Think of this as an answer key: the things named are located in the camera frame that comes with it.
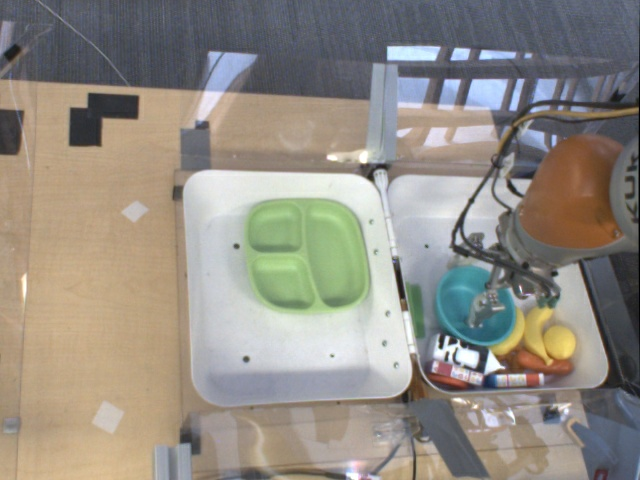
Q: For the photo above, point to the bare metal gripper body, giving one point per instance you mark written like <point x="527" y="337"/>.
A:
<point x="525" y="270"/>

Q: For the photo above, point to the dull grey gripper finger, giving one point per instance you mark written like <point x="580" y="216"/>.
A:
<point x="481" y="312"/>

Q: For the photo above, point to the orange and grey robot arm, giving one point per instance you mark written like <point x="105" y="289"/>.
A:
<point x="575" y="193"/>

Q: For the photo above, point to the teal bowl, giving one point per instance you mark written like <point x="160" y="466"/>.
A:
<point x="455" y="303"/>

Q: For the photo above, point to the yellow bowl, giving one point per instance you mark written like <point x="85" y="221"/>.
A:
<point x="514" y="333"/>

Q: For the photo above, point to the black and white carton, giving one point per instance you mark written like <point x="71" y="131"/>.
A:
<point x="457" y="352"/>

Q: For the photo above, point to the yellow banana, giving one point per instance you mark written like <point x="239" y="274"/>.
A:
<point x="535" y="330"/>

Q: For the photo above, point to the green flat block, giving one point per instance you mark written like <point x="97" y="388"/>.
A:
<point x="415" y="310"/>

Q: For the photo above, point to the blue and white bottle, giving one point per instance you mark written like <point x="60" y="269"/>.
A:
<point x="515" y="380"/>

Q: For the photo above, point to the yellow lemon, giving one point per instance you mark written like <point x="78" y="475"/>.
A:
<point x="560" y="342"/>

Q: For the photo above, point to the orange carrot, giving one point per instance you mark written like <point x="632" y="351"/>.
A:
<point x="542" y="363"/>

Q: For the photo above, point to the orange flat toy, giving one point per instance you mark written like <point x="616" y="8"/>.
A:
<point x="442" y="383"/>

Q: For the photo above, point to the white plastic tray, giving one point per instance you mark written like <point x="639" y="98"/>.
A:
<point x="430" y="218"/>
<point x="300" y="358"/>

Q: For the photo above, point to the green divided plate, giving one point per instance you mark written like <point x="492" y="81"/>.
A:
<point x="330" y="253"/>

